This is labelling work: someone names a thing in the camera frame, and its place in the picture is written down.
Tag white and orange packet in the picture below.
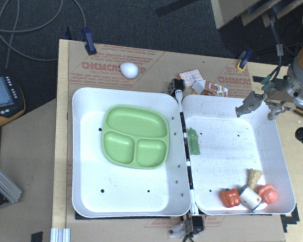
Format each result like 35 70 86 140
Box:
177 67 205 89

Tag orange white grey carton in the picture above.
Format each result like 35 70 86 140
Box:
190 78 230 98

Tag pink toy food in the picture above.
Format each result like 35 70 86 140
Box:
255 182 280 205

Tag white can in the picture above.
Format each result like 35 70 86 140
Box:
237 184 264 213

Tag green toy vegetable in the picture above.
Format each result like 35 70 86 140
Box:
184 127 204 157

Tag thin black and white rod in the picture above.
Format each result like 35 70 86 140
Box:
165 89 210 216

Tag tan ice cream cone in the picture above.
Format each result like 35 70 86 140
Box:
246 167 263 191

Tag orange toy pepper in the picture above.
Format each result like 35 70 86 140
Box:
218 186 242 209

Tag white plastic tray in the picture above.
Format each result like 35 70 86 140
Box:
172 93 303 224
61 85 202 227

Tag brown cardboard board red print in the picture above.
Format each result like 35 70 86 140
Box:
51 40 302 242

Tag green divided plate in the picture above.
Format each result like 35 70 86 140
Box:
99 103 173 172

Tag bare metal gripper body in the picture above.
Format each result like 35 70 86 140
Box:
262 71 303 113

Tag white egg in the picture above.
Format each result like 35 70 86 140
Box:
118 61 140 80

